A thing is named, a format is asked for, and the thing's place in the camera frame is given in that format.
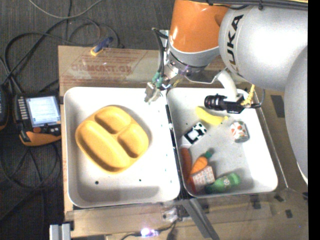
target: green bottle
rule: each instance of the green bottle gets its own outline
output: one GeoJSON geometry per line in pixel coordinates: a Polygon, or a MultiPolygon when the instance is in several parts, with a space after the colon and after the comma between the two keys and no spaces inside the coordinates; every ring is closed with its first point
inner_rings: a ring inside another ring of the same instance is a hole
{"type": "Polygon", "coordinates": [[[226,176],[217,178],[214,183],[205,186],[205,192],[207,194],[223,193],[231,188],[238,186],[241,179],[238,174],[232,172],[226,176]]]}

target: cable tie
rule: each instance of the cable tie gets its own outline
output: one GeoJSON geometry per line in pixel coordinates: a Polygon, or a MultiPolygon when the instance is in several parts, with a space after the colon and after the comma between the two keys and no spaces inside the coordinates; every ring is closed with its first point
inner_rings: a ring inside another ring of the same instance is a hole
{"type": "Polygon", "coordinates": [[[258,8],[259,8],[260,11],[262,11],[262,9],[264,8],[263,5],[262,5],[262,0],[260,0],[258,8]]]}
{"type": "Polygon", "coordinates": [[[213,2],[209,2],[209,0],[205,0],[207,3],[208,3],[208,5],[210,5],[210,6],[213,6],[214,5],[214,3],[213,2]]]}

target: dark floor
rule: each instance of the dark floor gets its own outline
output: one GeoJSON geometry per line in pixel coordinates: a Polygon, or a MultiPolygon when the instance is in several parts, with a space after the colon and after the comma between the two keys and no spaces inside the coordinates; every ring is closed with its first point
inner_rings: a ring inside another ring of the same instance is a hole
{"type": "MultiPolygon", "coordinates": [[[[80,14],[98,0],[33,1],[52,15],[66,17],[80,14]]],[[[46,87],[58,90],[58,45],[93,46],[98,40],[94,21],[109,34],[112,30],[116,33],[113,35],[119,44],[114,42],[113,47],[156,50],[151,28],[170,28],[173,4],[174,0],[103,0],[82,14],[83,18],[61,22],[61,18],[40,11],[28,0],[1,0],[0,57],[7,60],[11,70],[17,65],[15,79],[21,92],[35,93],[46,87]],[[50,28],[49,33],[56,37],[47,36],[33,47],[42,36],[35,32],[50,28]]],[[[0,65],[1,82],[5,76],[0,65]]],[[[12,118],[0,131],[1,240],[49,239],[49,226],[64,221],[60,158],[60,141],[41,147],[24,146],[12,118]],[[11,181],[4,171],[11,175],[11,181]]]]}

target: display screen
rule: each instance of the display screen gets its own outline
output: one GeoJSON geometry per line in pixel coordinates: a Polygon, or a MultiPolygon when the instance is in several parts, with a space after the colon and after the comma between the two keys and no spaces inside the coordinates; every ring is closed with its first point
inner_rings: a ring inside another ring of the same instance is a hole
{"type": "Polygon", "coordinates": [[[55,96],[26,98],[25,100],[33,127],[60,123],[61,116],[55,96]]]}

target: can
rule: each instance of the can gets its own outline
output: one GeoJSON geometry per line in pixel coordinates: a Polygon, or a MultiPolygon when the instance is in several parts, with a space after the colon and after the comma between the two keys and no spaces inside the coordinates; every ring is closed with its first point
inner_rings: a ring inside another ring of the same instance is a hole
{"type": "Polygon", "coordinates": [[[248,131],[246,125],[241,120],[234,121],[231,126],[231,134],[233,136],[234,142],[242,143],[249,140],[248,131]]]}

